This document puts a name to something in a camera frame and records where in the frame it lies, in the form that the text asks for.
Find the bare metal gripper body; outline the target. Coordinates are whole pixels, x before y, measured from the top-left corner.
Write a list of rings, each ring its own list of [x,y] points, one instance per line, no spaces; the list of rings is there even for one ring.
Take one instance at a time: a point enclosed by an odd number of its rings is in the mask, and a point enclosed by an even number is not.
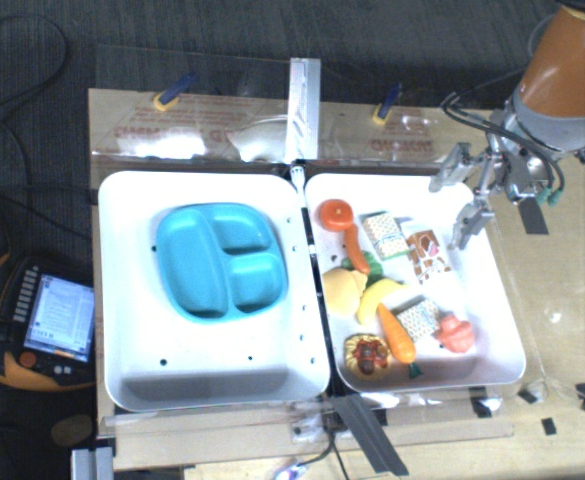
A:
[[[527,133],[513,112],[497,110],[489,118],[476,118],[487,147],[478,162],[475,204],[488,204],[489,198],[498,194],[513,204],[546,203],[553,192],[550,153]]]

